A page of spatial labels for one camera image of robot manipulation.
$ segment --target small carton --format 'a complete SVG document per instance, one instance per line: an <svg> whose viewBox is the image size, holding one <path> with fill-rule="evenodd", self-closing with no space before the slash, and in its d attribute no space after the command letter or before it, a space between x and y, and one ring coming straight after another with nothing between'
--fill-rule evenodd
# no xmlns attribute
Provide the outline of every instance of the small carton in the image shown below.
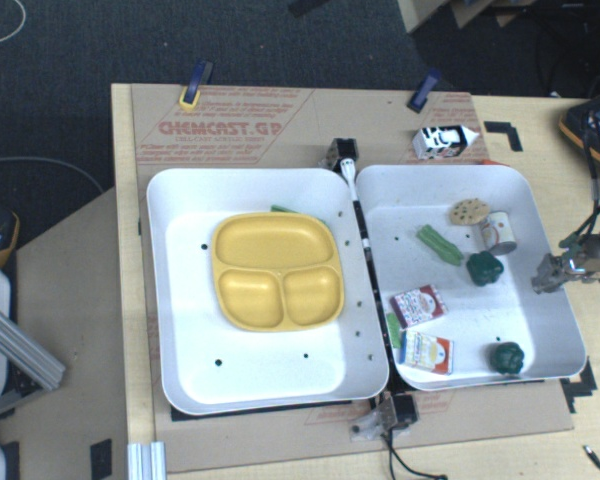
<svg viewBox="0 0 600 480"><path fill-rule="evenodd" d="M448 312L440 293L432 284L394 295L390 303L403 329L439 318Z"/></svg>
<svg viewBox="0 0 600 480"><path fill-rule="evenodd" d="M407 329L402 336L400 363L449 375L453 370L453 341Z"/></svg>
<svg viewBox="0 0 600 480"><path fill-rule="evenodd" d="M459 156L479 135L464 126L422 128L413 137L413 148L420 160L450 158Z"/></svg>

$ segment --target red and white box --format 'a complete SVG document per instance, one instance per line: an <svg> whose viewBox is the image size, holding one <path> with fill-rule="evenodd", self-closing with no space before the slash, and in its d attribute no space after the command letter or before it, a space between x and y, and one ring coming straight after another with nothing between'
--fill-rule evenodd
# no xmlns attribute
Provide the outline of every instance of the red and white box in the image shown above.
<svg viewBox="0 0 600 480"><path fill-rule="evenodd" d="M439 318L448 312L447 305L432 284L394 295L390 303L403 329Z"/></svg>
<svg viewBox="0 0 600 480"><path fill-rule="evenodd" d="M402 338L400 362L440 375L453 371L453 341L407 329Z"/></svg>

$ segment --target white tray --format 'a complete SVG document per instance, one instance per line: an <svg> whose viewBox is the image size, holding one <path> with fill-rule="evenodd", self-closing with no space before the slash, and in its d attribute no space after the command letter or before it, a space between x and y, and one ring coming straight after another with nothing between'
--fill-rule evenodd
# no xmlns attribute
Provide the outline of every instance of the white tray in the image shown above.
<svg viewBox="0 0 600 480"><path fill-rule="evenodd" d="M389 299L402 291L435 284L449 313L418 324L418 330L454 341L453 373L439 375L398 363L411 386L436 390L569 377L585 365L586 352L573 310L563 289L536 294L531 278L550 252L527 181L505 166L371 166L357 179L380 294ZM504 273L494 284L478 287L464 265L443 262L416 232L430 224L457 245L465 260L485 246L477 226L456 226L451 207L477 197L493 211L505 211L518 247L497 258ZM488 348L515 341L525 352L517 378L489 368Z"/></svg>
<svg viewBox="0 0 600 480"><path fill-rule="evenodd" d="M208 415L372 398L389 367L349 190L324 169L170 169L147 204L164 392ZM280 205L323 220L341 259L345 303L316 329L240 329L215 295L210 240L224 219Z"/></svg>

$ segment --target toy cookie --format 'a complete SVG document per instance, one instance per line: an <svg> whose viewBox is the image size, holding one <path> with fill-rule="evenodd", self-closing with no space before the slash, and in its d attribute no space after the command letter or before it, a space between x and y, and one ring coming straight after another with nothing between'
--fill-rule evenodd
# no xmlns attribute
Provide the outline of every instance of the toy cookie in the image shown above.
<svg viewBox="0 0 600 480"><path fill-rule="evenodd" d="M453 224L473 225L489 215L489 205L480 199L464 199L455 204L449 218Z"/></svg>

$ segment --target blue clamp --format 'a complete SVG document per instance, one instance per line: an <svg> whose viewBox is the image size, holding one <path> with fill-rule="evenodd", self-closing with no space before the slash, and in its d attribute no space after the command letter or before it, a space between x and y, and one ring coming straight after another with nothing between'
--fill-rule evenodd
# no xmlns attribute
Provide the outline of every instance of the blue clamp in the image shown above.
<svg viewBox="0 0 600 480"><path fill-rule="evenodd" d="M196 107L198 100L200 99L200 91L198 89L201 85L205 85L209 82L212 71L212 62L202 59L198 60L193 68L189 86L185 87L182 90L182 94L180 94L180 100L178 102L183 110L190 112Z"/></svg>
<svg viewBox="0 0 600 480"><path fill-rule="evenodd" d="M427 73L426 78L420 83L418 90L411 96L411 99L407 103L407 107L419 114L425 103L427 103L427 96L440 81L440 78L442 78L440 71L436 68L431 68Z"/></svg>

